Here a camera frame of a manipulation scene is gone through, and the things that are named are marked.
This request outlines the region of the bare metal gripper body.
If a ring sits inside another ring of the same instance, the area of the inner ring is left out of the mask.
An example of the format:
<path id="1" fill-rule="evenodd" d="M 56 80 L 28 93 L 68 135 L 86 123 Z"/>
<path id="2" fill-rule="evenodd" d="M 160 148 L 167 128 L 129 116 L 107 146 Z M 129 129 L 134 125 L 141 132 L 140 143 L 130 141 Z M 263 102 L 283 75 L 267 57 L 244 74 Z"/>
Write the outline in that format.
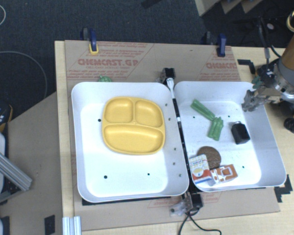
<path id="1" fill-rule="evenodd" d="M 281 101 L 294 104 L 294 86 L 287 82 L 272 82 L 267 84 L 262 82 L 257 85 L 257 97 L 264 104 L 277 104 Z"/>

